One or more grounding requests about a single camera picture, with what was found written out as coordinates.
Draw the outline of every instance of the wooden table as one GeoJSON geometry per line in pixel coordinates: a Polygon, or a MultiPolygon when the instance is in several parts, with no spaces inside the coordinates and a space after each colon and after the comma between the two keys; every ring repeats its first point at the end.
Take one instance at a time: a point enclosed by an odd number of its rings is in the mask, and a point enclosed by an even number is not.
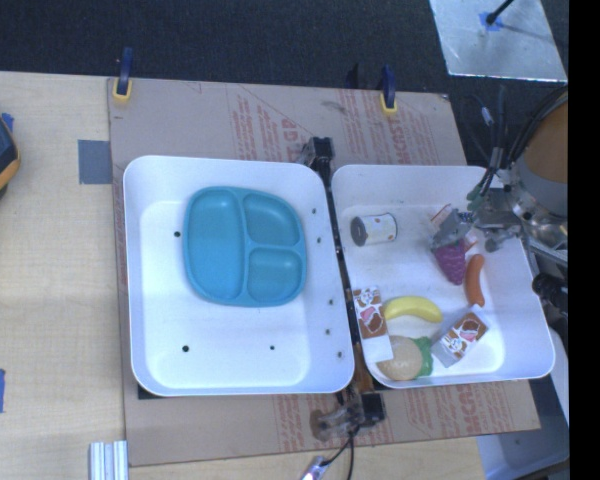
{"type": "MultiPolygon", "coordinates": [[[[125,439],[110,185],[80,184],[78,141],[109,140],[106,78],[0,72],[22,167],[0,201],[0,479],[88,478],[125,439]]],[[[294,480],[316,453],[131,468],[139,479],[294,480]]],[[[326,477],[345,478],[344,453],[326,477]]],[[[353,478],[484,478],[474,438],[356,448],[353,478]]]]}

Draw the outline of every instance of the blue divided plate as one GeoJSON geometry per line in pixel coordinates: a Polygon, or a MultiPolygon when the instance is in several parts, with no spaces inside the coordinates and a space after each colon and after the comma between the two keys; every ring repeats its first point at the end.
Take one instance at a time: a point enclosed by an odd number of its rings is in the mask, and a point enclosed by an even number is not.
{"type": "Polygon", "coordinates": [[[277,196],[237,187],[199,190],[187,205],[182,236],[187,277],[212,302],[279,306],[304,287],[302,224],[277,196]]]}

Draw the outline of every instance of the banana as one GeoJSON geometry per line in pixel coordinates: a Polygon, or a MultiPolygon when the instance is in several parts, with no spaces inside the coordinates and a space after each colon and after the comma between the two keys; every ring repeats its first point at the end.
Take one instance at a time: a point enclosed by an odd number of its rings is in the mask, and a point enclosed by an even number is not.
{"type": "Polygon", "coordinates": [[[419,297],[417,295],[407,295],[391,299],[384,305],[383,313],[386,320],[403,315],[412,315],[423,318],[428,322],[442,322],[440,308],[426,297],[419,297]]]}

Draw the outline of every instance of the toy hot dog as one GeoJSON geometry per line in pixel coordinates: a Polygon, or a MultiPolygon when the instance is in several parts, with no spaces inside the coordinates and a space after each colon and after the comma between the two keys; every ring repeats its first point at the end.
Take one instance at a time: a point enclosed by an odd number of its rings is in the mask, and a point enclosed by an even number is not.
{"type": "Polygon", "coordinates": [[[477,304],[480,307],[484,307],[484,295],[480,286],[480,272],[483,266],[484,256],[482,254],[474,254],[467,263],[467,271],[464,276],[464,290],[471,306],[477,304]]]}

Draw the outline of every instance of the dark carpet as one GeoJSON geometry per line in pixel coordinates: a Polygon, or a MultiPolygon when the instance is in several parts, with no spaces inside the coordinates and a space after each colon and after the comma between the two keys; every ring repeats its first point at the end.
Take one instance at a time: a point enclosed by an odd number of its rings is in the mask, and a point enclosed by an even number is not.
{"type": "MultiPolygon", "coordinates": [[[[569,71],[569,0],[541,0],[569,71]]],[[[476,95],[506,87],[513,140],[562,84],[450,76],[429,0],[0,0],[0,71],[112,76],[124,47],[132,76],[344,87],[362,63],[375,82],[388,64],[398,91],[450,96],[467,161],[488,148],[476,95]]]]}

